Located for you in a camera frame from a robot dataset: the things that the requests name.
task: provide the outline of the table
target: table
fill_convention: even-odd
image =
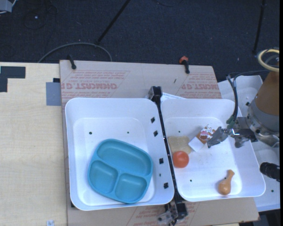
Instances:
[[[211,66],[190,65],[191,74],[187,75],[181,65],[75,63],[78,68],[89,66],[89,70],[112,72],[111,79],[119,90],[113,93],[115,97],[141,97],[155,83],[170,94],[220,98]],[[9,76],[7,92],[0,92],[0,225],[42,226],[49,220],[53,220],[55,226],[144,224],[138,217],[146,213],[147,208],[143,207],[85,212],[70,206],[63,141],[65,101],[62,100],[61,105],[50,105],[50,97],[59,95],[46,90],[47,83],[55,83],[65,77],[63,73],[71,71],[69,61],[60,61],[60,64],[0,62],[0,73],[2,67],[25,67],[25,78]],[[127,71],[127,75],[116,76],[113,71]],[[202,84],[202,90],[195,86],[191,89],[192,81],[198,81],[199,88]],[[138,93],[130,91],[128,85],[132,83]],[[178,221],[178,225],[236,225],[259,220],[253,198],[187,205],[191,212],[184,222]]]

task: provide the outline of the blue plate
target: blue plate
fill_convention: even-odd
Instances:
[[[135,203],[146,194],[153,161],[144,150],[107,139],[96,148],[88,167],[88,182],[99,194],[124,203]]]

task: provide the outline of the white tray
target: white tray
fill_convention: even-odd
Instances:
[[[78,209],[157,205],[172,200],[173,180],[157,106],[152,101],[145,98],[74,98],[66,104],[65,115],[70,197]],[[118,202],[100,195],[88,184],[88,165],[95,148],[105,139],[130,143],[151,156],[153,174],[139,202]]]
[[[213,128],[226,128],[226,120],[234,110],[234,102],[227,99],[169,99],[161,104],[166,136],[188,136],[193,139],[207,124]],[[191,202],[257,197],[264,193],[265,182],[250,141],[235,148],[234,139],[228,137],[210,149],[204,146],[189,154],[189,164],[175,169],[179,194]],[[227,170],[235,172],[230,194],[223,196],[218,190]]]

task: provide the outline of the tomato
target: tomato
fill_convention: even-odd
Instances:
[[[184,151],[174,152],[172,159],[176,168],[184,168],[189,163],[189,155]]]

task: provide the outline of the brown toy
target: brown toy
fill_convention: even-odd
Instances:
[[[228,195],[231,192],[232,177],[235,173],[232,170],[227,171],[227,178],[222,180],[218,185],[218,191],[222,195]]]

